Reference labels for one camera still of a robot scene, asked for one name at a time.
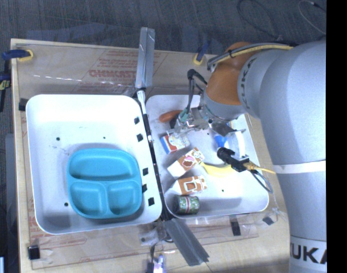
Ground white plastic tray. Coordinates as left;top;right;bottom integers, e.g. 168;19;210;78
144;94;270;219
25;94;163;235

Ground blue and white bottle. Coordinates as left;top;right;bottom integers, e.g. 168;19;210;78
214;134;229;149

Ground blue, red and white carton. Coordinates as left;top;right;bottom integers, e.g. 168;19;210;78
160;131;191;155

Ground green can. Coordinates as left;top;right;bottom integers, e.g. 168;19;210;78
173;195;200;215

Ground white and orange carton, pink print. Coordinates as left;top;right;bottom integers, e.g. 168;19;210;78
167;147;205;178

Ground black cylinder on white bracket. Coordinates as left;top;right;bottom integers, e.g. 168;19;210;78
217;131;251;173

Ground blue divided plate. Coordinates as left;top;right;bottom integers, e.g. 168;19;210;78
67;148;143;220

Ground yellow banana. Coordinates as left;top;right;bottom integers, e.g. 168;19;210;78
201;161;234;178

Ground orange-red toy sausage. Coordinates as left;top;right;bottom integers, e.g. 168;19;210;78
158;109;183;123

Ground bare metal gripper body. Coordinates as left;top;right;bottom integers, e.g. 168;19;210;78
175;105;220;133

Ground brown cardboard board, red print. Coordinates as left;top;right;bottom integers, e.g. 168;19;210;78
15;44;279;270

